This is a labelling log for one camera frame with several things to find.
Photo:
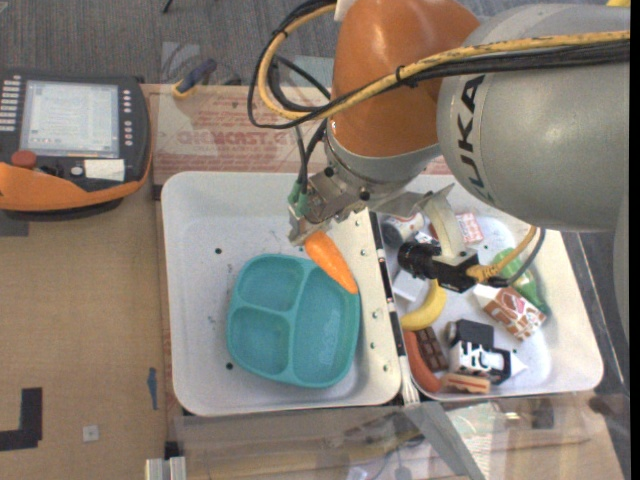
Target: yellow banana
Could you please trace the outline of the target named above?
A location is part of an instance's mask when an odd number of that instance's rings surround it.
[[[422,305],[401,317],[400,326],[405,331],[419,331],[429,327],[440,316],[446,302],[447,291],[437,279],[433,279]]]

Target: blue object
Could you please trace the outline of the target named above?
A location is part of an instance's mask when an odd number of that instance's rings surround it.
[[[268,379],[326,388],[349,371],[360,331],[360,296],[313,261],[263,254],[240,271],[227,317],[227,349]]]

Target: green bottle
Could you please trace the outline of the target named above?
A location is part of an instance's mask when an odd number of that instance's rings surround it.
[[[498,263],[512,251],[513,248],[509,247],[504,251],[499,252],[496,254],[495,258],[493,258],[493,263]],[[521,266],[522,260],[520,258],[515,258],[500,271],[500,275],[508,279],[514,275]],[[525,270],[524,273],[513,282],[512,286],[520,295],[544,313],[547,318],[551,316],[551,308],[538,293],[538,284],[530,270]]]

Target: red sausage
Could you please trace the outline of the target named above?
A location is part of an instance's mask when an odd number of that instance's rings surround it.
[[[422,360],[420,349],[418,346],[418,338],[413,331],[403,331],[404,345],[407,349],[409,357],[409,366],[411,367],[411,375],[418,385],[425,391],[436,393],[440,391],[442,383],[436,377]]]

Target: gray floor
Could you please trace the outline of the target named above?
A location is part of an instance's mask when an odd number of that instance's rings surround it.
[[[71,73],[127,73],[148,83],[171,82],[198,60],[213,57],[221,77],[247,83],[257,56],[278,22],[305,0],[0,0],[0,69],[9,66]],[[458,0],[480,18],[539,2],[604,4],[607,0]],[[288,42],[296,55],[332,57],[337,25],[319,20]],[[176,53],[171,66],[170,53]],[[596,280],[588,295],[604,310],[613,336],[602,390],[629,391],[629,348],[613,295],[611,235],[570,237],[587,263],[581,276]]]

